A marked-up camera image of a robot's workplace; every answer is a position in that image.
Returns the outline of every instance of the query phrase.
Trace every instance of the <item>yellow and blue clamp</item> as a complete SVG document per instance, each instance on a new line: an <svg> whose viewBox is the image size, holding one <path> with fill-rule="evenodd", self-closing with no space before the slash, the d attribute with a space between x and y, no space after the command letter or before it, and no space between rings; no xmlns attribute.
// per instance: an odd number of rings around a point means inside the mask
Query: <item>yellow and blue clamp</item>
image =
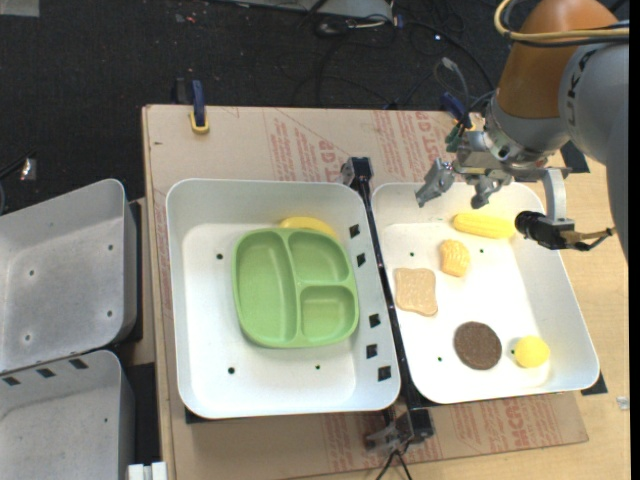
<svg viewBox="0 0 640 480"><path fill-rule="evenodd" d="M198 134L209 132L209 120L207 119L207 109L204 104L204 91L199 80L191 82L193 89L193 111L189 112L191 119L191 129Z"/></svg>

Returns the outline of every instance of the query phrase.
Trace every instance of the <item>black floor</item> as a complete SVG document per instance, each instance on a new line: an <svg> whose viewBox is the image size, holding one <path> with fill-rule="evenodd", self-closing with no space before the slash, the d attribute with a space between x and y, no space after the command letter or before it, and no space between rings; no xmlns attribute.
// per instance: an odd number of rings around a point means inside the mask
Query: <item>black floor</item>
<svg viewBox="0 0 640 480"><path fill-rule="evenodd" d="M5 212L110 177L142 197L140 109L171 103L176 77L201 80L210 105L436 110L446 56L480 96L509 52L500 1L397 0L413 25L331 38L314 33L320 13L201 0L40 0L38 18L0 15L0 173L37 159L35 180L2 179ZM628 0L599 1L629 17Z"/></svg>

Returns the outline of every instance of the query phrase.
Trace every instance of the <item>table surface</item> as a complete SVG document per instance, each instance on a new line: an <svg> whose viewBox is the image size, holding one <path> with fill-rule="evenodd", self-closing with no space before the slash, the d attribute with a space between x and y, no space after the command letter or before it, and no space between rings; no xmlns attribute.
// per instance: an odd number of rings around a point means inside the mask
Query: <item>table surface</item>
<svg viewBox="0 0 640 480"><path fill-rule="evenodd" d="M195 462L199 457L204 460L207 449L205 446L197 446L197 435L195 441L182 442L182 436L179 436L173 428L176 418L184 419L184 413L180 412L179 400L175 400L175 386L171 385L173 376L170 372L175 368L175 351L172 340L166 337L173 330L167 328L166 315L163 316L162 313L162 298L163 295L166 297L166 294L162 293L160 278L163 272L160 269L159 258L164 252L158 249L156 242L161 225L157 218L158 200L163 202L163 197L169 188L166 186L170 184L169 181L191 177L326 181L332 176L335 177L337 165L335 162L340 161L339 157L342 153L349 156L380 158L380 165L384 164L384 167L379 168L378 171L374 169L376 172L374 176L377 176L376 181L380 184L388 181L416 182L420 181L420 177L428 170L428 164L433 160L433 155L438 154L437 151L428 151L429 147L425 143L426 151L420 151L420 154L413 158L413 162L407 163L405 159L405 166L409 165L409 167L403 168L400 160L394 163L393 155L388 151L390 136L385 135L384 130L380 131L384 124L380 119L385 117L380 117L381 114L376 114L376 111L208 107L212 136L201 137L193 134L188 126L186 117L188 110L188 107L178 105L152 105L144 108L142 113L146 222L150 241L150 298L155 329L161 451L162 458L168 465L169 477L177 480L192 478L192 472L197 470ZM403 112L397 114L399 121L404 119ZM425 123L431 120L433 124L437 120L442 122L443 119L447 123L449 119L446 116L443 117L441 112L411 112L411 115L406 117L419 120L420 114ZM288 116L291 119L295 118L298 126L296 134L298 130L303 129L307 130L311 136L314 129L317 129L314 127L328 127L332 132L331 142L335 148L332 153L338 153L338 158L332 157L330 164L322 164L316 159L315 167L308 165L301 168L300 165L291 163L292 158L298 158L296 155L289 155L288 162L283 161L282 158L276 158L277 161L274 163L273 155L269 160L260 151L247 149L238 151L238 147L231 144L233 141L242 140L243 137L256 133L254 130L256 115L260 116L258 120L265 123L267 121L276 123L276 131L267 125L261 130L261 133L266 133L266 140L271 141L271 151L276 152L276 157L284 151L276 144L277 140L282 138L282 129L278 128L278 123L286 128L286 120L283 116ZM420 133L416 130L410 130L407 133L411 135L410 142L420 141ZM343 147L341 141L350 144L349 141L353 140L354 134L360 134L363 137L374 134L378 139L377 145L372 145L371 151L368 151L363 144L369 144L369 142L363 139L364 142L361 141L357 146L352 146L352 148L357 147L358 150L349 150L347 153L348 146ZM297 139L297 144L300 145L300 137L298 136ZM322 138L319 139L319 144L322 149ZM403 154L411 158L410 148L414 145L407 147L409 150ZM303 155L302 152L300 155L299 158L308 158L308 155ZM605 169L602 165L590 160L589 167L590 173L574 174L565 181L567 214L576 221L576 229L583 232L612 226ZM532 185L531 188L544 201L542 185ZM591 396L576 395L589 436L588 441L527 451L412 464L410 472L413 478L478 480L496 478L526 480L550 477L594 480L631 478L630 411L624 405L630 395L627 262L615 238L605 240L588 253L562 251L561 255L598 354L607 387L606 393ZM180 460L181 454L188 455L189 461ZM244 454L250 461L251 449L245 450ZM379 470L364 470L307 478L364 480L376 478L378 474ZM397 467L387 472L386 477L405 478L401 468ZM211 472L209 478L223 477Z"/></svg>

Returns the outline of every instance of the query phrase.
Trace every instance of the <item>robotic arm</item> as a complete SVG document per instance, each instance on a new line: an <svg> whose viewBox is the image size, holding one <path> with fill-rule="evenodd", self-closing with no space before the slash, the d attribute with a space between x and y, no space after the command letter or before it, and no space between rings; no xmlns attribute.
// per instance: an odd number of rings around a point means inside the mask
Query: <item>robotic arm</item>
<svg viewBox="0 0 640 480"><path fill-rule="evenodd" d="M519 1L505 0L496 11L496 28L514 43L484 129L456 125L447 138L456 159L434 162L418 204L442 195L456 175L474 185L473 208L513 179L542 181L547 215L518 215L521 233L549 249L589 250L615 232L628 261L628 23L595 0L542 0L513 32L504 23ZM566 217L570 169L546 164L569 140L606 165L615 230L578 233Z"/></svg>

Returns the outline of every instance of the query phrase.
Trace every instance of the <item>green divided plate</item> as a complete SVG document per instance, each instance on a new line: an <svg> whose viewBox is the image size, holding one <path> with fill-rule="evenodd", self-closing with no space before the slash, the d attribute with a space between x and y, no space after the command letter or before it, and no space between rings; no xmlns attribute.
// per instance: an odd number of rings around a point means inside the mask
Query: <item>green divided plate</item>
<svg viewBox="0 0 640 480"><path fill-rule="evenodd" d="M358 325L358 296L342 245L318 231L267 228L236 243L233 295L240 326L265 347L317 347Z"/></svg>

